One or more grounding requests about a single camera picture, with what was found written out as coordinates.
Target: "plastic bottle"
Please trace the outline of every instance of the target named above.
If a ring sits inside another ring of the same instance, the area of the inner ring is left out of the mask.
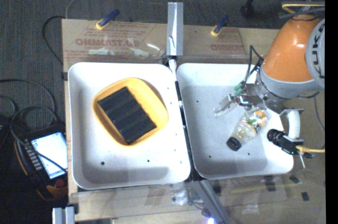
[[[244,117],[236,124],[227,145],[233,151],[248,143],[267,124],[268,114],[261,109],[245,111]]]

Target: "gray carpet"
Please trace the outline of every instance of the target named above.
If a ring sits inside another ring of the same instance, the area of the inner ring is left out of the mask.
[[[65,16],[67,10],[67,18],[99,20],[117,8],[121,12],[118,21],[166,23],[167,2],[183,2],[184,24],[212,26],[228,15],[231,27],[279,29],[285,23],[278,18],[283,12],[282,1],[298,0],[254,0],[255,14],[245,18],[240,7],[246,0],[0,0],[0,79],[23,79],[44,85],[54,97],[56,114],[64,120],[62,65],[42,37],[42,27],[50,17]],[[62,59],[60,19],[52,19],[45,32],[50,47]],[[2,82],[0,95],[10,97],[18,109],[32,105],[51,107],[45,91],[26,82]],[[0,98],[0,114],[9,116],[10,108],[8,101]],[[50,115],[34,110],[26,119],[30,129],[39,129],[49,122]],[[7,220],[8,223],[49,223],[50,204],[41,204],[33,190],[24,191],[25,178],[14,157],[2,163],[6,164],[8,170],[0,183],[0,223]]]

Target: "bottle cap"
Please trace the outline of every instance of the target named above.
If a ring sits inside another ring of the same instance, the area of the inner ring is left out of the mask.
[[[238,149],[240,147],[242,147],[242,144],[235,139],[234,137],[230,137],[227,141],[227,145],[230,149],[232,149],[233,151],[238,151]]]

